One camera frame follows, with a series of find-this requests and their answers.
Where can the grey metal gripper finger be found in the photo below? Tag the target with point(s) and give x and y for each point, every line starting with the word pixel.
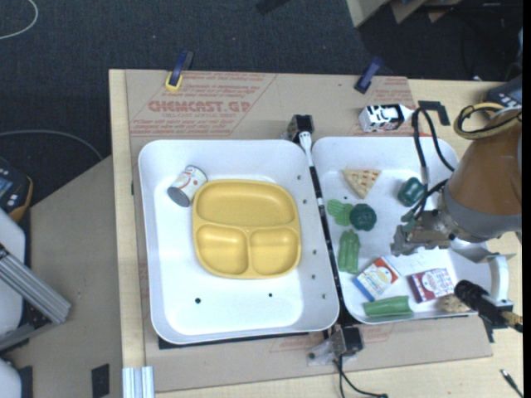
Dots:
pixel 399 241
pixel 419 248

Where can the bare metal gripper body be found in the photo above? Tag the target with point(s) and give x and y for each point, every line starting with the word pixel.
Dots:
pixel 431 228

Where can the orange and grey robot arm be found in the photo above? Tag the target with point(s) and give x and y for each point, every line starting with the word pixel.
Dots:
pixel 481 172

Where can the white plastic tray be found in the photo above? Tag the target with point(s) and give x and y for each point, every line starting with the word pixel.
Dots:
pixel 232 305
pixel 386 243

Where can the red and white carton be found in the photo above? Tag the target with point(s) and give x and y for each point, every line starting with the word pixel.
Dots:
pixel 431 285

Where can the dark green toy pepper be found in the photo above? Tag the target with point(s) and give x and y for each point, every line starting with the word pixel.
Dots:
pixel 410 191

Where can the dark green toy broccoli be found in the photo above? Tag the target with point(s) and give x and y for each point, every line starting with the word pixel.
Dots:
pixel 363 217

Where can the blue and white carton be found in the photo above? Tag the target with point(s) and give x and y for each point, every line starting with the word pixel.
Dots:
pixel 376 278

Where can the light green toy asparagus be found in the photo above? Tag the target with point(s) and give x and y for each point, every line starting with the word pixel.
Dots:
pixel 348 251

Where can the tan toy biscuit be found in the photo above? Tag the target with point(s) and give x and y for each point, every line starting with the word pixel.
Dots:
pixel 450 304

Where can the green toy pea pod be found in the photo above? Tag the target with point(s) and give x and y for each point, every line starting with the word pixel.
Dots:
pixel 388 306

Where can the light green toy grapes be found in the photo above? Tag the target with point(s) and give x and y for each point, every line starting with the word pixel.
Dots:
pixel 337 210

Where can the toy pizza slice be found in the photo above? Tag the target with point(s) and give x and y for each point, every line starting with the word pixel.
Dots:
pixel 361 180

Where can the thin black and white rod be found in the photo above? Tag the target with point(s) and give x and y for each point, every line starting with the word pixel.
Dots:
pixel 320 201

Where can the black and white carton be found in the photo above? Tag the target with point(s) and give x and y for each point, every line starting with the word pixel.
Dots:
pixel 379 117

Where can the yellow divided plate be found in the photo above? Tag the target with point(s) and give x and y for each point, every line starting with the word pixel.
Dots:
pixel 245 222

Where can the brown cardboard board red print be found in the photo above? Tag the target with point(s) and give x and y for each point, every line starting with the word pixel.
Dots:
pixel 232 110

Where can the white and red can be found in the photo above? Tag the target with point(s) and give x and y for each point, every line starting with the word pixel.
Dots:
pixel 187 182

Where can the black cylinder on white bracket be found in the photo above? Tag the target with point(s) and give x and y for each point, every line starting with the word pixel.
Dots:
pixel 481 301

